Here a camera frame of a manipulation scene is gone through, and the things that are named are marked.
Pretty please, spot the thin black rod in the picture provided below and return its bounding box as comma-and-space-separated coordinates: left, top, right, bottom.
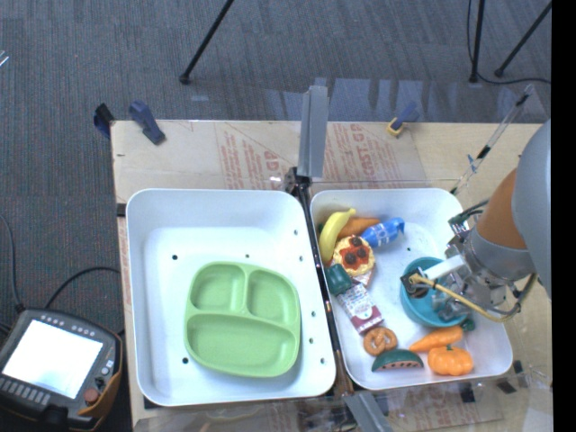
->
297, 182, 350, 396

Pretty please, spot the brown pretzel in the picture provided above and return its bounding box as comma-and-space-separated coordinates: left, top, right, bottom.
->
362, 326, 400, 357

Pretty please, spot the pink and red carton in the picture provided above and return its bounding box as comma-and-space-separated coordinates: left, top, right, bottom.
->
335, 281, 385, 335

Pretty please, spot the brown cardboard board red print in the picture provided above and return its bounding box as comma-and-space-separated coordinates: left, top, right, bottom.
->
110, 119, 553, 432

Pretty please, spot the teal bowl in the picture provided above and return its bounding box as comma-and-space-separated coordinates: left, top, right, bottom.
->
399, 256, 472, 329

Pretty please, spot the green watermelon slice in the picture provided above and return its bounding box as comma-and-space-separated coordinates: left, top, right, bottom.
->
371, 348, 425, 374

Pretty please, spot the orange pumpkin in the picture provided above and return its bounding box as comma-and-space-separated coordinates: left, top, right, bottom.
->
427, 344, 475, 377

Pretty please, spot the black cylinder on white bracket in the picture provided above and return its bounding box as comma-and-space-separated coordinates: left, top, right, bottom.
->
400, 255, 469, 299

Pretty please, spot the green divided plate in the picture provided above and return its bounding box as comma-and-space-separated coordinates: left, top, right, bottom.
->
183, 261, 303, 379

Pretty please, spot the blue plastic bottle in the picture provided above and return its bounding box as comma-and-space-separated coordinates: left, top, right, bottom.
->
359, 216, 406, 249

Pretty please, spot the white plastic tray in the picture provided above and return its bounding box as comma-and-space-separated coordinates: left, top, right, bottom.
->
309, 187, 515, 392
125, 188, 338, 408

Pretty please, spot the pizza slice with dark toppings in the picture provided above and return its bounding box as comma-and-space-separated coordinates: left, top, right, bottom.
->
331, 235, 377, 287

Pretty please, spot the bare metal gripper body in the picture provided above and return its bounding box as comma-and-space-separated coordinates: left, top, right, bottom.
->
443, 223, 511, 310

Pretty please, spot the yellow banana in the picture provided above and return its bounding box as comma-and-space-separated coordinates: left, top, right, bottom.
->
318, 207, 357, 266

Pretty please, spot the black block with thin wires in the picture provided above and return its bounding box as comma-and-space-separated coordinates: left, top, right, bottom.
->
283, 166, 312, 197

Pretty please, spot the orange carrot with green top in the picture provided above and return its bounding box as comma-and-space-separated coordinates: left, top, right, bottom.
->
408, 317, 476, 355

